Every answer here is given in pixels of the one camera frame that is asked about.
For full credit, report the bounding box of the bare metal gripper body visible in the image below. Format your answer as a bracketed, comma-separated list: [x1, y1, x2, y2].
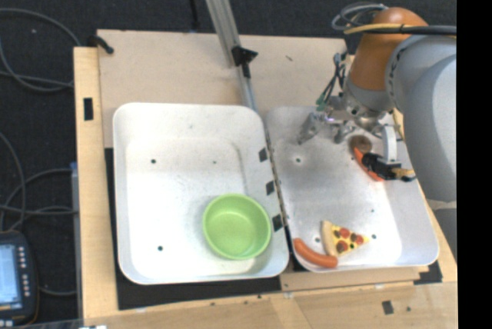
[317, 95, 387, 133]

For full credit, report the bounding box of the brown biscuit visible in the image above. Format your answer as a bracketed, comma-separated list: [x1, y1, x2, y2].
[348, 135, 374, 154]

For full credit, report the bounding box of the orange carrot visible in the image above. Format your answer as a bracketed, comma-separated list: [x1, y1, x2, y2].
[353, 146, 385, 182]

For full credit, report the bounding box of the white plastic tray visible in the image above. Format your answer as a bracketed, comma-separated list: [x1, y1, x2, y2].
[112, 101, 290, 285]
[264, 105, 440, 274]

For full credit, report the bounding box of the pizza slice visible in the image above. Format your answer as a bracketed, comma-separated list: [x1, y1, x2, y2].
[320, 219, 372, 258]

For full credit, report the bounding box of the green bowl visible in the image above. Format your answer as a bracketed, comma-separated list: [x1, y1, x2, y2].
[202, 193, 272, 261]

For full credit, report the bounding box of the red sausage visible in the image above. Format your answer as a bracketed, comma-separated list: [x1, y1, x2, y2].
[292, 238, 339, 269]

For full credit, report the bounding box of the brown cardboard board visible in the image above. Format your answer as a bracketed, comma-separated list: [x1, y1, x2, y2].
[95, 28, 431, 292]

